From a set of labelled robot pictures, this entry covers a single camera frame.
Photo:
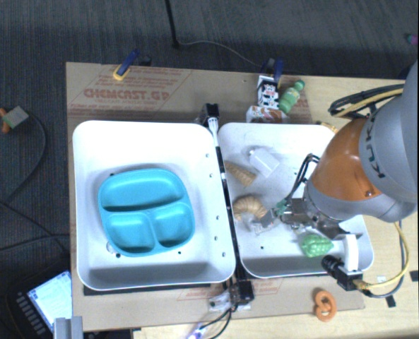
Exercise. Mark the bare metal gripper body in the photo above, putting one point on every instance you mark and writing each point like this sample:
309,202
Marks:
301,212

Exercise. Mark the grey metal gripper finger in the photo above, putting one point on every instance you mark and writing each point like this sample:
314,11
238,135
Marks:
274,212
267,221

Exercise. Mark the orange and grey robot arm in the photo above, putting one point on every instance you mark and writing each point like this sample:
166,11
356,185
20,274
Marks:
350,168

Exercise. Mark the clear plastic bottle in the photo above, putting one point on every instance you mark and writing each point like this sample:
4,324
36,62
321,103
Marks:
256,227

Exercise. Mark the tan croissant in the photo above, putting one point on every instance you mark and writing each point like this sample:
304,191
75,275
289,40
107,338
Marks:
249,205

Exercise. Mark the white plastic tray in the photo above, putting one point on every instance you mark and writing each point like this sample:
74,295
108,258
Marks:
142,143
287,185

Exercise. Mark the green grapes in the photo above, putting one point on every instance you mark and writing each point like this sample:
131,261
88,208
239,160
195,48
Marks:
315,245

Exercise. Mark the tan ice cream cone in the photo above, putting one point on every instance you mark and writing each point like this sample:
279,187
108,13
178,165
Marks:
241,174

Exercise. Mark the thin black and white rod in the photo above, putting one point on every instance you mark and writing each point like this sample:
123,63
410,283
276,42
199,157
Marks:
227,189

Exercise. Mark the yellow toy food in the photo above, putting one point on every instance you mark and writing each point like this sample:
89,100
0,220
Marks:
330,127

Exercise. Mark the white and brown packet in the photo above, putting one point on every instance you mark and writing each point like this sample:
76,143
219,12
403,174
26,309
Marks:
264,114

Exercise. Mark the orange pretzel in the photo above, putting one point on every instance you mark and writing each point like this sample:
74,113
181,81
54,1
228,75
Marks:
325,311

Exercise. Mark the green bottle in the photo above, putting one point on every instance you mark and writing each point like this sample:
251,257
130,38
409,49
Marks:
289,99

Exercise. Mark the white cow print carton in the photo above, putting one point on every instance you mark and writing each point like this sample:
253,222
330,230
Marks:
268,95

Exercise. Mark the blue divided plate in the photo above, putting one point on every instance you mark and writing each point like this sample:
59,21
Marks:
142,203

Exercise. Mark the brown cardboard board red print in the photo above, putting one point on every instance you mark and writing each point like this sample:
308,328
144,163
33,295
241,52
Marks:
142,90

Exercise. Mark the pink and green toy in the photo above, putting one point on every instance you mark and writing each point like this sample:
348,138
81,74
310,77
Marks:
412,39

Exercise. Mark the black cylinder on white bracket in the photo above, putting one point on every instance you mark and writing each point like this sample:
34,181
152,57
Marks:
350,256

